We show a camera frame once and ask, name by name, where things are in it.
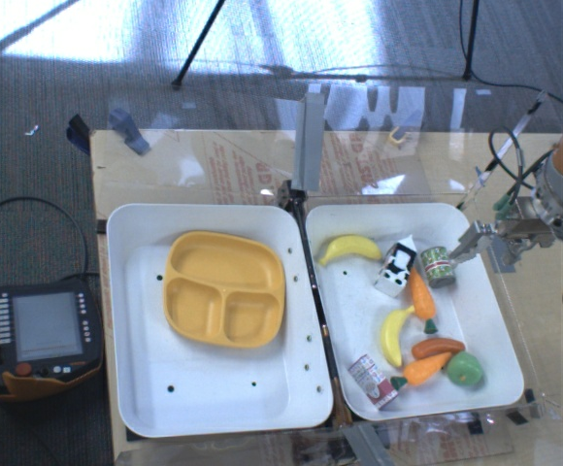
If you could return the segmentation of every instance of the red button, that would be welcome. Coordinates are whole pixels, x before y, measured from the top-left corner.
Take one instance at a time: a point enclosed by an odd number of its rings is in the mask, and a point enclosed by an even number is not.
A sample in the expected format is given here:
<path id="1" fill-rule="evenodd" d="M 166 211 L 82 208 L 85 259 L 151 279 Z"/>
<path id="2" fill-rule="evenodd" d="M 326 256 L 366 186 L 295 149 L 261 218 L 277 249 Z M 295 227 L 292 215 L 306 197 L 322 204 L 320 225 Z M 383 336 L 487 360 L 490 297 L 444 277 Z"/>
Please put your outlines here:
<path id="1" fill-rule="evenodd" d="M 28 362 L 19 362 L 14 372 L 20 377 L 28 377 L 31 375 L 31 364 Z"/>

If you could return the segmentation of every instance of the gray floor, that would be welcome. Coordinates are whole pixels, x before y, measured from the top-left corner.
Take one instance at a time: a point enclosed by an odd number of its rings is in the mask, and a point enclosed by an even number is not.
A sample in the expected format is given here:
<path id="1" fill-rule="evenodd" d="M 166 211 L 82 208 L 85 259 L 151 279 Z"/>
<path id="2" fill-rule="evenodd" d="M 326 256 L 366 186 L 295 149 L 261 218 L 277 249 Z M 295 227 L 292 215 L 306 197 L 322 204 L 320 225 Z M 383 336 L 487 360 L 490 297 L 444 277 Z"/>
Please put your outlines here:
<path id="1" fill-rule="evenodd" d="M 486 133 L 514 128 L 544 90 L 526 132 L 563 132 L 563 0 L 480 0 L 464 79 L 473 1 L 227 0 L 176 90 L 216 0 L 0 0 L 0 202 L 61 206 L 94 271 L 89 158 L 66 138 L 76 114 L 91 129 L 116 107 L 140 128 L 293 129 L 296 102 L 319 89 L 329 129 L 387 129 L 419 112 L 424 131 Z M 0 207 L 0 285 L 82 264 L 55 209 Z M 104 375 L 0 405 L 0 465 L 111 462 Z"/>

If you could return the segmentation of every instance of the green apple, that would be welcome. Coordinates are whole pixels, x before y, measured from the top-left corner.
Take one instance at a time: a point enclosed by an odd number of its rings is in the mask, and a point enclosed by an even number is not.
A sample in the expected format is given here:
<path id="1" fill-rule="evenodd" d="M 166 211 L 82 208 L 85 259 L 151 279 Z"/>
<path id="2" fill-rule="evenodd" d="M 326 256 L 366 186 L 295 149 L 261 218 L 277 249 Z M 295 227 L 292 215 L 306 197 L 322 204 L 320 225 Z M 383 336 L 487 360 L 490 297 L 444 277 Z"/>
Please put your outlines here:
<path id="1" fill-rule="evenodd" d="M 474 355 L 462 350 L 449 360 L 446 373 L 451 382 L 472 386 L 482 379 L 484 371 Z"/>

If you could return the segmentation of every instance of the green can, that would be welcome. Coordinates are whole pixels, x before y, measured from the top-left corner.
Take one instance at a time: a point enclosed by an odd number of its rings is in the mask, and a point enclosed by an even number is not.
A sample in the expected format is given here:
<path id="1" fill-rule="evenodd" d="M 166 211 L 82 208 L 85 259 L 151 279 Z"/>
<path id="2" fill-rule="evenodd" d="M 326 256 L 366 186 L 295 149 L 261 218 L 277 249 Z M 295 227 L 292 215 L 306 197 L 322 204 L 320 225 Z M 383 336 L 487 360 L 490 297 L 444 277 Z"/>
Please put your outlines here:
<path id="1" fill-rule="evenodd" d="M 449 262 L 445 247 L 426 249 L 419 256 L 424 265 L 426 280 L 431 287 L 440 288 L 456 281 L 454 268 Z"/>

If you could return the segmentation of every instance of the banana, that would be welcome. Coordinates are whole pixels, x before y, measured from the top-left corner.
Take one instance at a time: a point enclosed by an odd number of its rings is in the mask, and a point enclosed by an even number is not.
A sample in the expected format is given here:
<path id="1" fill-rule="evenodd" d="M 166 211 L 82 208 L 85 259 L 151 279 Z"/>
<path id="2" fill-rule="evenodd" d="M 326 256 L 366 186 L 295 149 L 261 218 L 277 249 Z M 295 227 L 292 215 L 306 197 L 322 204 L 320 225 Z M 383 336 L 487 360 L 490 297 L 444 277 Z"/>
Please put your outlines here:
<path id="1" fill-rule="evenodd" d="M 407 317 L 415 312 L 415 306 L 407 309 L 394 309 L 381 325 L 381 350 L 387 362 L 394 368 L 402 366 L 402 352 L 400 352 L 400 330 Z"/>
<path id="2" fill-rule="evenodd" d="M 382 259 L 381 249 L 374 240 L 362 235 L 342 235 L 334 238 L 318 260 L 318 264 L 325 266 L 331 259 L 355 253 L 369 259 Z"/>

